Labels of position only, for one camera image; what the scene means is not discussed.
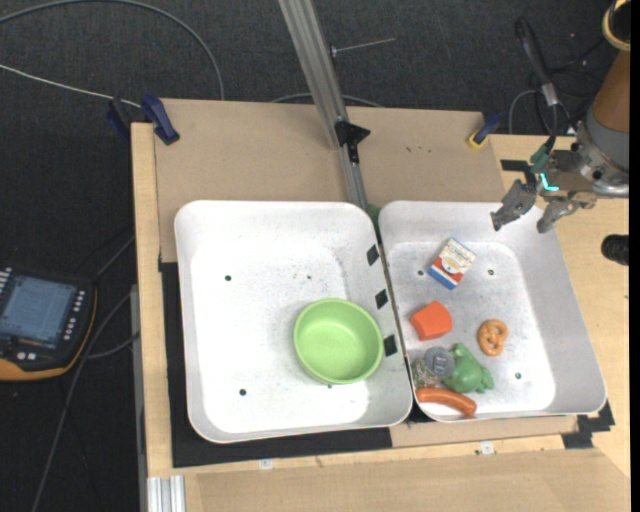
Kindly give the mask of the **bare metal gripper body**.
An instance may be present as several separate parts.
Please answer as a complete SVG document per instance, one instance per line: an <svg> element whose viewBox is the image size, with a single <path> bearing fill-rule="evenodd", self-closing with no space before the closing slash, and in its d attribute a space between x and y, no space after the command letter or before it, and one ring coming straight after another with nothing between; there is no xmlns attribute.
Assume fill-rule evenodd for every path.
<svg viewBox="0 0 640 512"><path fill-rule="evenodd" d="M586 143L573 143L568 150L554 149L540 181L539 192L545 198L591 204L597 199L629 197L628 170Z"/></svg>

